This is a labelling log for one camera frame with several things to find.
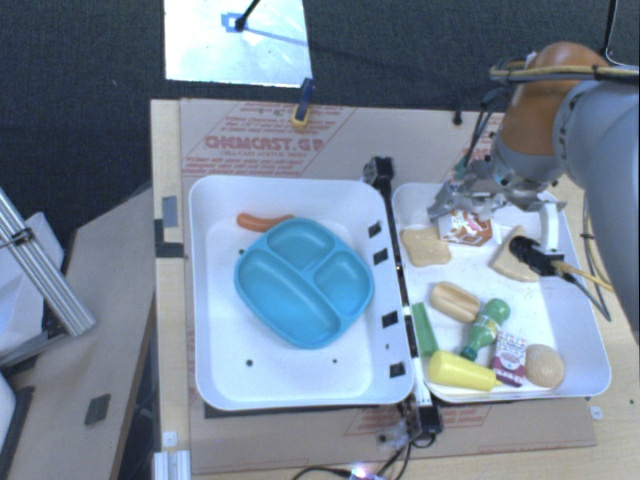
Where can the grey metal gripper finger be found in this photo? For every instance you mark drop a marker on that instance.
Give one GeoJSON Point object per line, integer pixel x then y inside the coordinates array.
{"type": "Point", "coordinates": [492, 207]}
{"type": "Point", "coordinates": [442, 203]}

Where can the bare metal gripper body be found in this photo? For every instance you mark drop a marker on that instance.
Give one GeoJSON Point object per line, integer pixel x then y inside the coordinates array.
{"type": "Point", "coordinates": [505, 188]}

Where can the white and orange carton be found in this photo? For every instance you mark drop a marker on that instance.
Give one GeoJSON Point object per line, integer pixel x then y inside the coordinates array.
{"type": "Point", "coordinates": [467, 232]}

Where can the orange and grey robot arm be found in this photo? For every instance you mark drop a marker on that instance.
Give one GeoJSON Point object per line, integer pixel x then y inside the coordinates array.
{"type": "Point", "coordinates": [595, 133]}

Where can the tan bread slice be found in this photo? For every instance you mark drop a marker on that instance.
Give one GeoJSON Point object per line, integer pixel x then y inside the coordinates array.
{"type": "Point", "coordinates": [425, 248]}

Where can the tan pizza slice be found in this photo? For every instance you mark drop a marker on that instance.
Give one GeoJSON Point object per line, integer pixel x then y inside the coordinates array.
{"type": "Point", "coordinates": [510, 267]}

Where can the brown cardboard board red print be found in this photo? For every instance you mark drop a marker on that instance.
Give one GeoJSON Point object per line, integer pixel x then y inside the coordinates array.
{"type": "Point", "coordinates": [425, 138]}

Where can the thin black and white rod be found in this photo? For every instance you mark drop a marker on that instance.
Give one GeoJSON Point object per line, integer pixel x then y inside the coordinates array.
{"type": "Point", "coordinates": [398, 268]}

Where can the tan hot dog bun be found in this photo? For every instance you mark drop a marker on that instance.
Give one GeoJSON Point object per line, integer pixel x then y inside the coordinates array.
{"type": "Point", "coordinates": [454, 302]}

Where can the green bottle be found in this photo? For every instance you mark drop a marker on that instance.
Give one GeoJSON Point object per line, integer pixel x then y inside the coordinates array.
{"type": "Point", "coordinates": [482, 333]}

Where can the green rectangular block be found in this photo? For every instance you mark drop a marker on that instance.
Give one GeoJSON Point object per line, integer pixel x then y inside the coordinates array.
{"type": "Point", "coordinates": [425, 330]}

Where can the white plastic tray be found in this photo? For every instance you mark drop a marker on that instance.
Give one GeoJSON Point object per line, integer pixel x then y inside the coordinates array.
{"type": "Point", "coordinates": [300, 373]}
{"type": "Point", "coordinates": [565, 328]}

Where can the maroon and white carton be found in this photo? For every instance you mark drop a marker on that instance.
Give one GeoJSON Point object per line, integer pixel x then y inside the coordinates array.
{"type": "Point", "coordinates": [509, 360]}

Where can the tan round biscuit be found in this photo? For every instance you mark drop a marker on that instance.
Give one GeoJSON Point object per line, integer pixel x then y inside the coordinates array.
{"type": "Point", "coordinates": [544, 366]}

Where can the yellow squeeze bottle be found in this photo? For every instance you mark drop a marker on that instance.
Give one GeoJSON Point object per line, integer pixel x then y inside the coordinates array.
{"type": "Point", "coordinates": [457, 372]}

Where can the blue divided plate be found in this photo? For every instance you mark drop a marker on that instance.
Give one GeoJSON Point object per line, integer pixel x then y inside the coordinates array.
{"type": "Point", "coordinates": [285, 298]}

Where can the orange sausage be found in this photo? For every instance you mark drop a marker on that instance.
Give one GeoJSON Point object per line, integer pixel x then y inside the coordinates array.
{"type": "Point", "coordinates": [252, 222]}

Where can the black cylinder on white bracket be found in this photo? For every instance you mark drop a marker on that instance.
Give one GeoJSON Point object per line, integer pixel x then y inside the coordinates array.
{"type": "Point", "coordinates": [532, 254]}

